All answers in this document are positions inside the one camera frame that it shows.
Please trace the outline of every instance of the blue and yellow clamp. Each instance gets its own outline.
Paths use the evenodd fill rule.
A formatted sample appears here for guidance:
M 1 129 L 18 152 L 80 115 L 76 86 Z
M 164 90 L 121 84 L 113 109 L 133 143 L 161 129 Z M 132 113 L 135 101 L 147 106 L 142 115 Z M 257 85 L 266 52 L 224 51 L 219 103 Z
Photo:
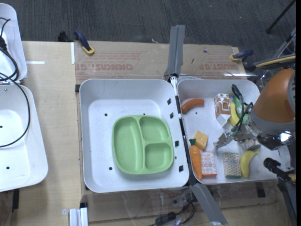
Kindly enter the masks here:
M 240 61 L 240 59 L 242 61 L 244 61 L 247 57 L 252 56 L 252 55 L 253 55 L 253 50 L 245 50 L 245 51 L 239 52 L 237 54 L 231 54 L 230 60 L 232 62 L 238 62 L 238 61 Z
M 94 48 L 92 48 L 92 46 L 88 44 L 88 41 L 86 40 L 85 36 L 80 31 L 75 30 L 74 35 L 75 35 L 76 39 L 81 42 L 83 50 L 88 55 L 94 54 Z

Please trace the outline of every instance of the green divided plate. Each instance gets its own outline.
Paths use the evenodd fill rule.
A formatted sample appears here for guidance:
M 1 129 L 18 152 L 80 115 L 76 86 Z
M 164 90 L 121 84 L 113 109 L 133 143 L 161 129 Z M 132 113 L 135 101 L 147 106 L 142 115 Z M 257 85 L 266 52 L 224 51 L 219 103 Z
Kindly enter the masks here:
M 159 117 L 132 115 L 113 126 L 115 162 L 128 174 L 151 174 L 167 170 L 174 161 L 168 125 Z

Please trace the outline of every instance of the sausage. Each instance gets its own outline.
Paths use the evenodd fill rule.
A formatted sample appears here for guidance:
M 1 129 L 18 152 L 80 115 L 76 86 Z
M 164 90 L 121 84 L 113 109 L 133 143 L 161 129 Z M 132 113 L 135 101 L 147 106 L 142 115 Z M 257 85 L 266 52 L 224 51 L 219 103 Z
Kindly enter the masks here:
M 184 105 L 182 105 L 181 110 L 183 114 L 186 114 L 191 108 L 202 105 L 204 105 L 203 99 L 192 99 L 190 101 L 187 101 Z

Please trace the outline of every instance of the yellow banana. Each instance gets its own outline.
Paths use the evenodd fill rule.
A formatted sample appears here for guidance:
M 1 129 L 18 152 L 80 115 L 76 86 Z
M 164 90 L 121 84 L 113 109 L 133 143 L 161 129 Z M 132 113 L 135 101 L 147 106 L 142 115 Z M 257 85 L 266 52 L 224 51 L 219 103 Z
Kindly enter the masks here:
M 240 170 L 241 175 L 243 175 L 244 178 L 249 177 L 249 163 L 251 159 L 259 153 L 259 150 L 256 151 L 245 151 L 244 154 L 240 157 L 239 164 L 240 164 Z

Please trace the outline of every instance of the wooden table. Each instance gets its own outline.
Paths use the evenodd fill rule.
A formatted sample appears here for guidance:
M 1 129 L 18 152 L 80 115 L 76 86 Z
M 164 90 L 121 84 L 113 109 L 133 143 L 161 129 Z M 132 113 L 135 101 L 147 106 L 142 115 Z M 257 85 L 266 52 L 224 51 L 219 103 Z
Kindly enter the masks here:
M 19 209 L 12 226 L 67 226 L 68 209 L 79 208 L 82 197 L 75 66 L 71 43 L 23 41 L 28 64 L 23 84 L 34 96 L 48 158 L 49 171 L 41 183 L 20 188 Z M 282 194 L 273 203 L 222 209 L 229 225 L 290 226 Z M 150 225 L 154 217 L 95 222 L 91 225 Z M 210 226 L 199 211 L 188 225 Z

